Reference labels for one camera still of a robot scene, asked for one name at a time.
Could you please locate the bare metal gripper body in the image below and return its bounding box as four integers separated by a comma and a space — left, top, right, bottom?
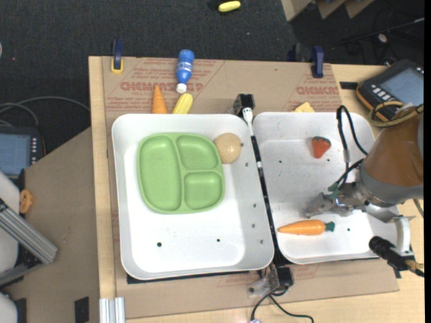
327, 181, 370, 213

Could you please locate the orange carrot with green top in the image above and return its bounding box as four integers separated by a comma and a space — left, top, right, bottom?
277, 219, 336, 237

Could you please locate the white plastic tray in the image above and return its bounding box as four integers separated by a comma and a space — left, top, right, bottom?
110, 112, 275, 281
251, 111, 402, 266

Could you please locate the red strawberry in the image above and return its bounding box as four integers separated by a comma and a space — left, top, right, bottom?
311, 135, 333, 159

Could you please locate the thin black and white rod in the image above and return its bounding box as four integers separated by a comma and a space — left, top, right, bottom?
242, 107, 281, 266

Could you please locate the yellow cheese wedge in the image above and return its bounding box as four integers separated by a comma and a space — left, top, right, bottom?
292, 101, 316, 114

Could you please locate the beige round potato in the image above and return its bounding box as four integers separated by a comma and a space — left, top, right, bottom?
213, 132, 244, 165

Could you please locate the brown cardboard board red print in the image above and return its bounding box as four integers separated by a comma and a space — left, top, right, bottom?
102, 56, 400, 320

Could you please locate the green divided plate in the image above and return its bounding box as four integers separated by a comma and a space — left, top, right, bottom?
136, 132, 226, 215

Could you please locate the yellow corn cob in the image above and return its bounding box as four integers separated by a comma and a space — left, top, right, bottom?
171, 92, 195, 115

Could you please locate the plain orange carrot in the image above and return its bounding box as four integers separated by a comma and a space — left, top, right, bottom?
151, 85, 168, 115

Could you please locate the blue bottle with white cap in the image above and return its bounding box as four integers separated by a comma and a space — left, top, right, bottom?
175, 48, 196, 95

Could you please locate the yellow oval toy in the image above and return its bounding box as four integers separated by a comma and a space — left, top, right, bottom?
217, 0, 242, 13

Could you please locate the orange pretzel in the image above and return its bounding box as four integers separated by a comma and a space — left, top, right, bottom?
18, 189, 34, 215

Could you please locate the black cylinder on white bracket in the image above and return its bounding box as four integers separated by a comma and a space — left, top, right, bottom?
368, 215, 417, 271

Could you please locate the black block with thin wires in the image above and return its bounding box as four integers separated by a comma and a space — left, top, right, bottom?
268, 265, 295, 288
232, 93, 256, 116

